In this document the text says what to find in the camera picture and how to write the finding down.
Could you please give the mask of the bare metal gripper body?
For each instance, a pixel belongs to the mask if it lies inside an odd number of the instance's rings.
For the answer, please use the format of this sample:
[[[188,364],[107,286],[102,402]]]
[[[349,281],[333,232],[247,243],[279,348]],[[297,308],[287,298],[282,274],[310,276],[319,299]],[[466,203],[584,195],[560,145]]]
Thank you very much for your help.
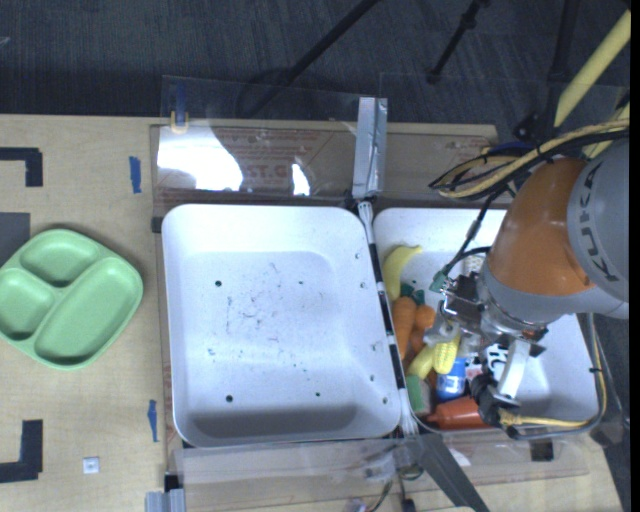
[[[548,333],[545,323],[522,320],[506,312],[490,295],[478,272],[459,275],[444,290],[442,314],[487,343],[509,346],[514,340],[537,344]]]

